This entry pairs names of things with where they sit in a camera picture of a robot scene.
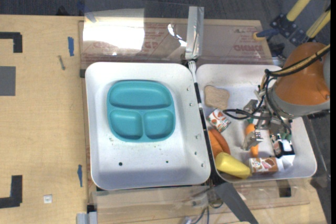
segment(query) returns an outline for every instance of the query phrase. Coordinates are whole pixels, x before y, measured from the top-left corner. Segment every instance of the brown sponge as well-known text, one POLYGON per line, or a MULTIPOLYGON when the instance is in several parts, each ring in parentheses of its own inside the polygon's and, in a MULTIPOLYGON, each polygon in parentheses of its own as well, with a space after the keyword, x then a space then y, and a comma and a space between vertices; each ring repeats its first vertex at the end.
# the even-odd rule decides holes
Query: brown sponge
POLYGON ((207 106, 220 110, 227 109, 229 97, 230 94, 227 90, 218 89, 213 86, 206 86, 204 88, 204 99, 207 106))

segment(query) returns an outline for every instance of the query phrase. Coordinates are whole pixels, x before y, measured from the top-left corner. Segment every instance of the orange toy food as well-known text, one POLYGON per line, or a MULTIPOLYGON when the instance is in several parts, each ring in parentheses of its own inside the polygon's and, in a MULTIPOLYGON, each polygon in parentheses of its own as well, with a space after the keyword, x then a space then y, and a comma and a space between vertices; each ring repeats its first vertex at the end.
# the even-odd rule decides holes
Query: orange toy food
MULTIPOLYGON (((248 135, 250 132, 253 132, 254 130, 255 130, 255 125, 253 123, 248 124, 245 129, 245 135, 248 135)), ((258 145, 251 147, 250 152, 253 158, 258 157, 258 150, 259 150, 258 145)))
POLYGON ((221 135, 221 133, 218 130, 211 129, 209 130, 208 133, 209 133, 211 148, 213 150, 215 158, 220 152, 231 154, 229 145, 227 144, 225 138, 221 135))

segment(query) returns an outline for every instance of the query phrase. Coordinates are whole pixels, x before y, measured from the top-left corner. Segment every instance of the wooden table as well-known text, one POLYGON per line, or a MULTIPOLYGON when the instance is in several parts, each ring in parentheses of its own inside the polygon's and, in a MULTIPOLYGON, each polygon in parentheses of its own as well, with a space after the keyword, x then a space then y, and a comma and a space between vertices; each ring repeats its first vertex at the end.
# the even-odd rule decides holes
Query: wooden table
MULTIPOLYGON (((0 96, 0 197, 23 177, 19 207, 0 209, 0 223, 75 223, 88 202, 79 28, 83 17, 0 15, 1 32, 20 32, 23 52, 0 39, 0 66, 16 67, 15 96, 0 96), (70 56, 68 37, 74 39, 70 56), (58 56, 65 66, 62 70, 58 56), (82 167, 82 186, 78 167, 82 167), (52 195, 44 203, 44 195, 52 195)), ((309 204, 253 210, 260 223, 325 223, 314 188, 309 204)), ((235 222, 232 213, 211 223, 235 222)), ((147 223, 181 223, 181 219, 147 223)))

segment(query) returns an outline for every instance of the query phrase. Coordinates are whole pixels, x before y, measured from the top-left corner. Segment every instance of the teal plate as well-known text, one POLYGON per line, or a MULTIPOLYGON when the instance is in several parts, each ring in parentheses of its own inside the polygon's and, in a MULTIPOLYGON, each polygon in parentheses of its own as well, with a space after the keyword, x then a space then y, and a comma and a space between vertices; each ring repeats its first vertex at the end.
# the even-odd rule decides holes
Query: teal plate
POLYGON ((157 142, 175 130, 175 108, 170 91, 161 83, 124 80, 107 95, 111 132, 127 142, 157 142))

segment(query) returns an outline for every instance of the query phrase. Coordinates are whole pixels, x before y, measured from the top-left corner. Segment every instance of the black corner marker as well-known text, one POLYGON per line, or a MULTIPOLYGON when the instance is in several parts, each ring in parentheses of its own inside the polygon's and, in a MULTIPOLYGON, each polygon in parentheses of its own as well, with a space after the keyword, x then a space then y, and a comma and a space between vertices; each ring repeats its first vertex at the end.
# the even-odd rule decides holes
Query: black corner marker
POLYGON ((22 175, 12 176, 12 184, 10 186, 10 196, 0 198, 0 209, 19 207, 22 203, 22 175))
POLYGON ((12 39, 13 52, 22 53, 22 35, 20 32, 0 32, 0 39, 12 39))

